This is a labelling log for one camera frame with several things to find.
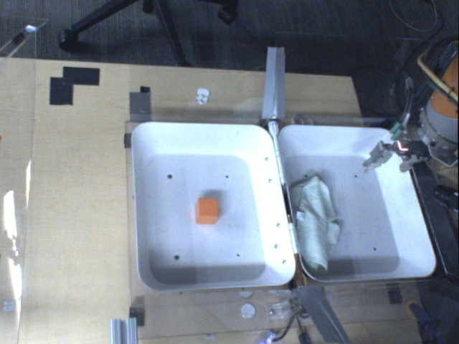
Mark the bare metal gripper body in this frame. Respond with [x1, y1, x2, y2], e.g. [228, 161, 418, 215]
[393, 129, 458, 166]

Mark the white plastic tray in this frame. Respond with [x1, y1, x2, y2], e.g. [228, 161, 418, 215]
[130, 121, 297, 293]
[277, 124, 437, 284]

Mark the pale green cloth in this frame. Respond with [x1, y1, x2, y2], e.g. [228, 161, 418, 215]
[288, 175, 342, 277]

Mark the orange cube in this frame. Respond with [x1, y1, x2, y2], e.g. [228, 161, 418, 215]
[194, 197, 220, 226]

